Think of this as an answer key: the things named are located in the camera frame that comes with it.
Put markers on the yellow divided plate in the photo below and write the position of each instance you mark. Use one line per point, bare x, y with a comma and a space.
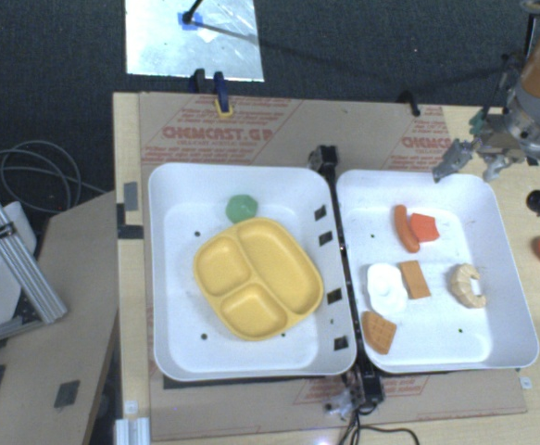
260, 276

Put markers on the orange toy sausage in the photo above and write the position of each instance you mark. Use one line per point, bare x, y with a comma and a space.
406, 230

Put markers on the orange-brown toy waffle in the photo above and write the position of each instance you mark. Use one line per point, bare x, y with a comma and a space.
379, 333

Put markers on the orange-brown rectangular toy slab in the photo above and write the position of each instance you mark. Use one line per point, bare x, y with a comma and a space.
415, 280

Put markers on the brown cardboard board red print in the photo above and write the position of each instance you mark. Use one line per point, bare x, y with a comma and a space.
260, 132

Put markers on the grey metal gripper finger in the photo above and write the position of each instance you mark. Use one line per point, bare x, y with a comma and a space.
495, 167
452, 159

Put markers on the white plastic tray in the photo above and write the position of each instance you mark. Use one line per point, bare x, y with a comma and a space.
181, 322
441, 336

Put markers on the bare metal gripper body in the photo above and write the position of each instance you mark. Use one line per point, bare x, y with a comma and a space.
524, 144

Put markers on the white toy fried egg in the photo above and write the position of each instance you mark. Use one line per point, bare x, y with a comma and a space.
385, 290

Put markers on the red-orange toy wedge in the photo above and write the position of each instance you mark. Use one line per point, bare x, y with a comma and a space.
424, 227

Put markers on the beige toy croissant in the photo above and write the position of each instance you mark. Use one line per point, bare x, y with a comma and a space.
465, 288

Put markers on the thin black rod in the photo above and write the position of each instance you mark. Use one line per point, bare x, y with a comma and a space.
343, 258

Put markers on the green round toy vegetable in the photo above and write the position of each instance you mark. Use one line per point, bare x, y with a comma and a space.
241, 208

